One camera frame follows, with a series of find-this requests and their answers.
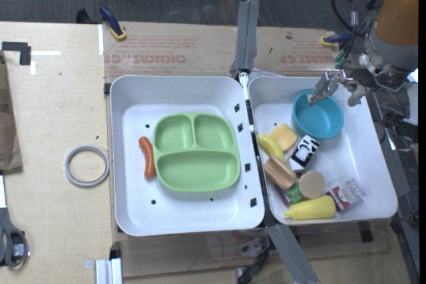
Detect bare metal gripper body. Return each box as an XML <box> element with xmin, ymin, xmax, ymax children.
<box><xmin>337</xmin><ymin>45</ymin><xmax>415</xmax><ymax>94</ymax></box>

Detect blue bowl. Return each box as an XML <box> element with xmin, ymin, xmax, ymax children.
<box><xmin>292</xmin><ymin>89</ymin><xmax>345</xmax><ymax>140</ymax></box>

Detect white plastic tray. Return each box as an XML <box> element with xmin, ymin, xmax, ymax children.
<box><xmin>108</xmin><ymin>74</ymin><xmax>266</xmax><ymax>237</ymax></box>
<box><xmin>248</xmin><ymin>76</ymin><xmax>399</xmax><ymax>227</ymax></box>

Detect yellow bread slice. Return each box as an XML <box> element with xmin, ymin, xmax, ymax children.
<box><xmin>268</xmin><ymin>124</ymin><xmax>299</xmax><ymax>152</ymax></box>

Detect black and white carton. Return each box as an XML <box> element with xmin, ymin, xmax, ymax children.
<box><xmin>290</xmin><ymin>134</ymin><xmax>321</xmax><ymax>172</ymax></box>

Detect yellow banana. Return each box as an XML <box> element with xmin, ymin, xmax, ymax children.
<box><xmin>256</xmin><ymin>134</ymin><xmax>286</xmax><ymax>164</ymax></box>

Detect tan hot dog bun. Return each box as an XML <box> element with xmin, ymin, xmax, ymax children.
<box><xmin>263</xmin><ymin>156</ymin><xmax>298</xmax><ymax>191</ymax></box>

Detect tan round biscuit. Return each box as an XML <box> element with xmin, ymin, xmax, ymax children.
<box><xmin>298</xmin><ymin>170</ymin><xmax>327</xmax><ymax>200</ymax></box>

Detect red and white carton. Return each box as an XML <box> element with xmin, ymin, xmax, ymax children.
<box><xmin>325</xmin><ymin>178</ymin><xmax>365</xmax><ymax>212</ymax></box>

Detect purple packet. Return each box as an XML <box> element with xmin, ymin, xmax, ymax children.
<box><xmin>274</xmin><ymin>185</ymin><xmax>292</xmax><ymax>207</ymax></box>

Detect yellow mustard bottle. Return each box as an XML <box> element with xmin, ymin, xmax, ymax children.
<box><xmin>283</xmin><ymin>195</ymin><xmax>337</xmax><ymax>221</ymax></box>

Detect green divided plate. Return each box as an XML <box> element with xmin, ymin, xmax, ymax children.
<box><xmin>152</xmin><ymin>112</ymin><xmax>242</xmax><ymax>193</ymax></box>

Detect brown cardboard board, red print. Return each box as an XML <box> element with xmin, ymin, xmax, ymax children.
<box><xmin>102</xmin><ymin>21</ymin><xmax>391</xmax><ymax>279</ymax></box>

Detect orange sausage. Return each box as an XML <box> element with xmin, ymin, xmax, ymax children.
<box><xmin>138</xmin><ymin>136</ymin><xmax>157</xmax><ymax>180</ymax></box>

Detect grey tape roll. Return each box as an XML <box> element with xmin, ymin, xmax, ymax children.
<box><xmin>64</xmin><ymin>145</ymin><xmax>110</xmax><ymax>188</ymax></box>

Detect brown paper bag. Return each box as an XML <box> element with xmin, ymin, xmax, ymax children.
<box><xmin>0</xmin><ymin>49</ymin><xmax>24</xmax><ymax>174</ymax></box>

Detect grey handled scissors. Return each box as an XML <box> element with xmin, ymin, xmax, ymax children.
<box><xmin>0</xmin><ymin>206</ymin><xmax>30</xmax><ymax>269</ymax></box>

